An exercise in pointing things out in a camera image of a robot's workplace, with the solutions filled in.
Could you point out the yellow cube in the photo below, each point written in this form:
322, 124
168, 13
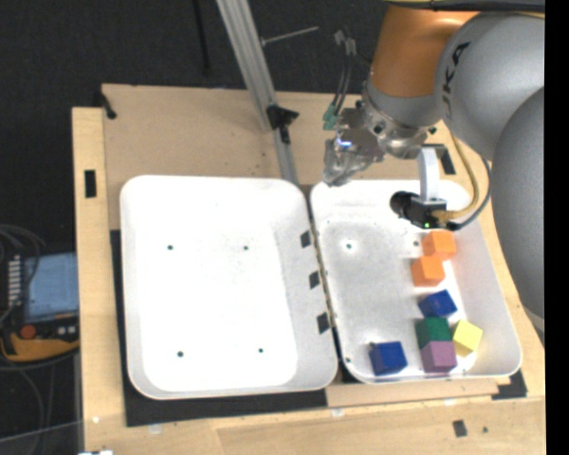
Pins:
467, 337

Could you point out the purple cube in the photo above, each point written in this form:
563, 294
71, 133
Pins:
438, 356

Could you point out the pale wood board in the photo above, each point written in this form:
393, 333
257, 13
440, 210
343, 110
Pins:
194, 131

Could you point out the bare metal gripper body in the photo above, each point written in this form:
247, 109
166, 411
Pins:
360, 135

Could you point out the orange cube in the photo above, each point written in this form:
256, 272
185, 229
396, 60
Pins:
439, 244
427, 271

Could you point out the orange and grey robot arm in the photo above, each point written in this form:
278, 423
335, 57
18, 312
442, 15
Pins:
483, 78

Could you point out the white plastic tray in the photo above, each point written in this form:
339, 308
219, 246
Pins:
218, 292
374, 292

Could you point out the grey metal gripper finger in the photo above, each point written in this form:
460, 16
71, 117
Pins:
333, 169
354, 163

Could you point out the black cylinder on white bracket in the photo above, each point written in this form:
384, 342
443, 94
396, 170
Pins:
422, 206

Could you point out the blue cube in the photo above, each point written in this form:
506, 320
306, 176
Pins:
437, 304
387, 358

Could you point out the green cube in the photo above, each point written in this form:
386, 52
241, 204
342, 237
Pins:
432, 331

